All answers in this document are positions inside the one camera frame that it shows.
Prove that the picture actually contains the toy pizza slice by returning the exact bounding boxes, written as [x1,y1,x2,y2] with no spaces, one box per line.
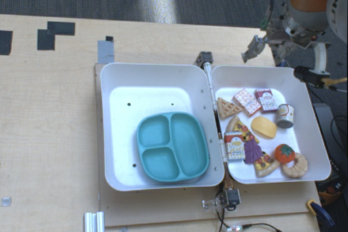
[225,115,260,145]
[253,151,281,178]

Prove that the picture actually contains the yellow cheese slice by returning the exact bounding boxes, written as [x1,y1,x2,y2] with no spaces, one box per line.
[250,116,278,140]

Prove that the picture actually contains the teal divided plate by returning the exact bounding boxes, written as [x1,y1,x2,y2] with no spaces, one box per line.
[136,112,210,182]

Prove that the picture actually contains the tan lattice pie slice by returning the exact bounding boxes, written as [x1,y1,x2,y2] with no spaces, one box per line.
[216,97,244,120]

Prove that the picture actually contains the purple grapes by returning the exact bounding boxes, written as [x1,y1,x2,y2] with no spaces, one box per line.
[244,141,264,165]

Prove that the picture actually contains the tan doughnut ring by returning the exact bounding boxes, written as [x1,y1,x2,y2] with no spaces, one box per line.
[281,152,309,179]

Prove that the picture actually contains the black cylinder on white bracket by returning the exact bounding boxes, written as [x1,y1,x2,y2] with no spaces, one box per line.
[293,42,332,87]

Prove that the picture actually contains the red and white carton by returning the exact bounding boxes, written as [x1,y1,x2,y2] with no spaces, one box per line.
[223,132,247,161]

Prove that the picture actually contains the thin black and white rod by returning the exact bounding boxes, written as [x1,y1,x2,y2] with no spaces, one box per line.
[203,61,232,191]

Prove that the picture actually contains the small white and orange can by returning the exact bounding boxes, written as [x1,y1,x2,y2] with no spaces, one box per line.
[276,104,295,129]

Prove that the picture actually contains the red tomato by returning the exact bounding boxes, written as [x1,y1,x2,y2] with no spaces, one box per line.
[274,143,296,164]

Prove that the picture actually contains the white plastic tray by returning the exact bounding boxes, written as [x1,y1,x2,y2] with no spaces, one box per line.
[211,64,332,185]
[100,62,226,192]

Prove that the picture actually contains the pink checked carton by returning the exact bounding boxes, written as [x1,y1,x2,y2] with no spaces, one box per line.
[232,89,262,117]

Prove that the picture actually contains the maroon and white carton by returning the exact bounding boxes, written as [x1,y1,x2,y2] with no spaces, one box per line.
[254,88,279,113]

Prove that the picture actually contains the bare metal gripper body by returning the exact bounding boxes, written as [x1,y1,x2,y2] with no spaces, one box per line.
[265,17,313,48]

